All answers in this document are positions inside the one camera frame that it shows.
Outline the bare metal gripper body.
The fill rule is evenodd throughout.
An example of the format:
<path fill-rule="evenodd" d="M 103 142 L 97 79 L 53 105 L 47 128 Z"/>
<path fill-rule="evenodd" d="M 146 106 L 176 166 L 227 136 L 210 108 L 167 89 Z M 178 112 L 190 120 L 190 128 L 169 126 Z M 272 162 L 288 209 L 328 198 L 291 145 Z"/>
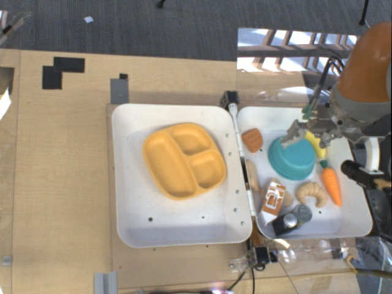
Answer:
<path fill-rule="evenodd" d="M 307 130 L 318 138 L 328 132 L 335 134 L 335 139 L 345 137 L 351 142 L 359 142 L 365 138 L 363 129 L 371 123 L 371 104 L 308 104 L 305 120 Z"/>

